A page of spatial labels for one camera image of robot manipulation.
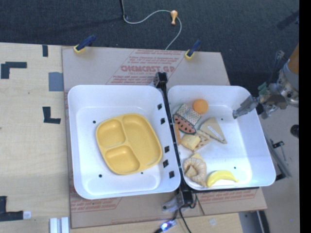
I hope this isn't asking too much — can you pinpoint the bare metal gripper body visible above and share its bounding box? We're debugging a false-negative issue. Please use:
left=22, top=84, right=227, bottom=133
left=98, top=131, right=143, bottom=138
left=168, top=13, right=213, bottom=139
left=258, top=73, right=300, bottom=112

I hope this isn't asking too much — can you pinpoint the white plastic tray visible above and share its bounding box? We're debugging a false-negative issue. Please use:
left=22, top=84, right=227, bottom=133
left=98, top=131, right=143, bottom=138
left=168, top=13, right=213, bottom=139
left=67, top=84, right=182, bottom=200
left=167, top=84, right=277, bottom=191

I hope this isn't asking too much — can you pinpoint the beige triangular sandwich wedge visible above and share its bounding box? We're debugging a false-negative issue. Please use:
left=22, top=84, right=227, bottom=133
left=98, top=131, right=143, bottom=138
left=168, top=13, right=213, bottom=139
left=199, top=116, right=228, bottom=145

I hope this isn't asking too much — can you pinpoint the orange toy fruit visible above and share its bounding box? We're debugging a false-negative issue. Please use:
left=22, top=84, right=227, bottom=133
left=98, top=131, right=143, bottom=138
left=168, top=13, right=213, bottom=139
left=192, top=98, right=209, bottom=115

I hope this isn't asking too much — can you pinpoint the toy pizza slice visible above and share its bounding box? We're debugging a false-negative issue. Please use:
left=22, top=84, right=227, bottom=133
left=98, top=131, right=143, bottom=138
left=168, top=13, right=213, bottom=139
left=192, top=130, right=211, bottom=153

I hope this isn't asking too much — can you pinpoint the white patterned cracker packet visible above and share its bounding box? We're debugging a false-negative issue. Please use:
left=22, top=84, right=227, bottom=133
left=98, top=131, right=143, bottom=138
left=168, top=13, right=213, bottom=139
left=175, top=103, right=202, bottom=126

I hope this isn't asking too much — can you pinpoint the red watermelon slice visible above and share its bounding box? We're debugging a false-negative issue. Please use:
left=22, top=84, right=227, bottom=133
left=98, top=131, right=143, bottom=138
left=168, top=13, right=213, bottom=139
left=172, top=114, right=197, bottom=135

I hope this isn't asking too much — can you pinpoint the yellow cheese chunk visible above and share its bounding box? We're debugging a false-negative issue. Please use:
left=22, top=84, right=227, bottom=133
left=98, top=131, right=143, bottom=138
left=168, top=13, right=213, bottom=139
left=180, top=133, right=201, bottom=151

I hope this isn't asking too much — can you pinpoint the small yellow wedge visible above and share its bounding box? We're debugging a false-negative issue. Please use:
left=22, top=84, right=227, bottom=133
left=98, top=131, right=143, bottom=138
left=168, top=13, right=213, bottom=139
left=190, top=152, right=205, bottom=162

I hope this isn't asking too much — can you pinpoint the orange carrot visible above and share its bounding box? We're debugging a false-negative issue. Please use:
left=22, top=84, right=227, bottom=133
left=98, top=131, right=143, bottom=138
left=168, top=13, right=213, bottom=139
left=173, top=122, right=182, bottom=146

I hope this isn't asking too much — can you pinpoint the yellow banana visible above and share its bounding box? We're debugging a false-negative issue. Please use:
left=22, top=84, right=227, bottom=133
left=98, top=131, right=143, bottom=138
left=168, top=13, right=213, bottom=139
left=206, top=169, right=240, bottom=188

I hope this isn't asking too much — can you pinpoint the thin black rod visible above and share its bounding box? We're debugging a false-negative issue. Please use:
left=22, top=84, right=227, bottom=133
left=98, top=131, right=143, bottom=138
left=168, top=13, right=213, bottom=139
left=161, top=87, right=188, bottom=192

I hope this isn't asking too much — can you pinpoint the tan croissant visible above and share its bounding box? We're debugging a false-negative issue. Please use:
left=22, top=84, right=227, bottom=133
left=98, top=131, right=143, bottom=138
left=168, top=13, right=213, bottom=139
left=182, top=157, right=207, bottom=187

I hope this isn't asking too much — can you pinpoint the yellow divided plate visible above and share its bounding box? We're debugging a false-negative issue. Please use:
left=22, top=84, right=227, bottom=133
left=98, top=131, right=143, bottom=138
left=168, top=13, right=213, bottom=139
left=95, top=113, right=163, bottom=176

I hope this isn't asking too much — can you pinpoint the tan toy drumstick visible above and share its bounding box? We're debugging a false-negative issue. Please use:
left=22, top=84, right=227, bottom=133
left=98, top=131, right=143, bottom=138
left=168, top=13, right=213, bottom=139
left=170, top=9, right=179, bottom=26

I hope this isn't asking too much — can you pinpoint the brown cardboard board red print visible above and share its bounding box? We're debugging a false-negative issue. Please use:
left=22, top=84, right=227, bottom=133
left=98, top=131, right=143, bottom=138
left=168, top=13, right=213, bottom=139
left=61, top=46, right=268, bottom=229

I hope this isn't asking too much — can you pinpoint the black block with thin wires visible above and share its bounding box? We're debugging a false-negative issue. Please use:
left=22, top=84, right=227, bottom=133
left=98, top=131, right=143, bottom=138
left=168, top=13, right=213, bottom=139
left=180, top=189, right=195, bottom=207
left=154, top=71, right=169, bottom=90

